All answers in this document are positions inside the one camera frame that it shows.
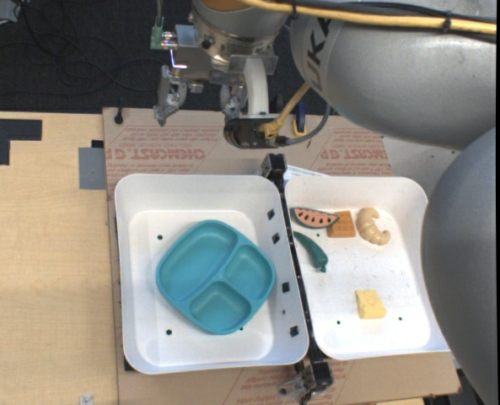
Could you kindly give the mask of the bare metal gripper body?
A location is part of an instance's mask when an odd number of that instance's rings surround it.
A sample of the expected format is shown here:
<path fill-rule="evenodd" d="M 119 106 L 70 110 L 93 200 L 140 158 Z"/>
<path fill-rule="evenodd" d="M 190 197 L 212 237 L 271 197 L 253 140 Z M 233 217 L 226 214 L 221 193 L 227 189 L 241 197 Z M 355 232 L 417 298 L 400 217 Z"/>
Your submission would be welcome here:
<path fill-rule="evenodd" d="M 171 48 L 171 73 L 184 80 L 213 84 L 242 84 L 249 60 L 259 60 L 264 74 L 276 70 L 273 39 L 244 38 L 206 24 L 175 26 Z"/>

